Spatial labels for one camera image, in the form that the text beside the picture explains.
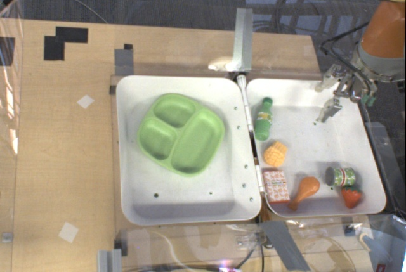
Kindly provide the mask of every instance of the toy food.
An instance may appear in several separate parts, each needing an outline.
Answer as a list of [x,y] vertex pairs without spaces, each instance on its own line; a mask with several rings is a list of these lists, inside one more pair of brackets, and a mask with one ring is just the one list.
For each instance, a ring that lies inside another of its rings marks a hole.
[[270,204],[281,204],[289,202],[289,193],[286,187],[284,172],[264,171],[264,185],[268,202]]
[[341,189],[341,194],[343,195],[345,206],[349,209],[354,208],[362,196],[362,192],[354,186],[344,186]]
[[254,135],[255,139],[265,141],[269,137],[269,129],[272,125],[272,99],[266,97],[262,101],[261,110],[254,123]]
[[284,163],[287,147],[276,141],[264,152],[264,160],[268,165],[279,167]]
[[299,191],[296,198],[288,205],[290,209],[296,211],[298,205],[305,198],[308,198],[317,193],[320,188],[320,182],[314,176],[307,176],[300,181]]
[[325,171],[325,183],[328,186],[351,186],[356,180],[355,172],[352,168],[332,168]]

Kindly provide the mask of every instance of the yellow corn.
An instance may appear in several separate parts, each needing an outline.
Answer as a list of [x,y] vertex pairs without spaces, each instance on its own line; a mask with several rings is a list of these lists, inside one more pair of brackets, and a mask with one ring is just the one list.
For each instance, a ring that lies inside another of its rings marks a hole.
[[276,141],[272,146],[268,147],[264,152],[264,160],[268,165],[279,167],[285,161],[287,147]]

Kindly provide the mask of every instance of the bottle cap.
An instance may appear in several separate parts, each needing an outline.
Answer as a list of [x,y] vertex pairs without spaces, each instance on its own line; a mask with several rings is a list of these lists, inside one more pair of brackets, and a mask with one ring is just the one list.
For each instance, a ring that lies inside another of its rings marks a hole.
[[272,101],[271,98],[266,97],[266,98],[264,98],[264,100],[262,101],[262,103],[268,103],[270,106],[272,106],[273,101]]

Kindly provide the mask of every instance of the metal bracket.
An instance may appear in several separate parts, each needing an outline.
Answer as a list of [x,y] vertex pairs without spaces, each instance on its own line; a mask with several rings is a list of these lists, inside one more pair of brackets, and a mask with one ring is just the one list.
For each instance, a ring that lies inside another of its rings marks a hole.
[[260,192],[260,193],[264,193],[264,192],[265,192],[265,188],[264,188],[264,183],[263,183],[263,181],[262,181],[262,170],[261,170],[261,166],[255,165],[255,170],[256,170],[256,178],[257,178],[257,180],[258,180],[259,192]]
[[340,99],[338,97],[333,97],[325,102],[324,107],[320,111],[320,115],[316,119],[321,123],[324,123],[329,117],[333,117],[343,106],[340,104]]
[[335,83],[345,75],[345,70],[340,65],[332,65],[323,75],[322,81],[315,88],[316,92],[321,92],[323,89],[331,88]]
[[114,50],[114,72],[116,76],[134,75],[134,50],[131,44]]
[[228,71],[247,72],[252,66],[252,9],[237,8],[233,60]]
[[121,249],[99,250],[97,254],[98,272],[121,272]]

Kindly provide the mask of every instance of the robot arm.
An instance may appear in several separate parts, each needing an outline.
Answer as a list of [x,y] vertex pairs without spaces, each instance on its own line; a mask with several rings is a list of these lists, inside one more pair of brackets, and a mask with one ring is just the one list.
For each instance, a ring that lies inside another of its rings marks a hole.
[[375,82],[405,80],[405,0],[381,2],[349,63],[325,49],[324,44],[320,49],[345,67],[333,65],[317,85],[316,91],[320,92],[339,81],[334,97],[325,103],[317,120],[325,122],[336,114],[342,108],[341,97],[372,106],[377,92]]

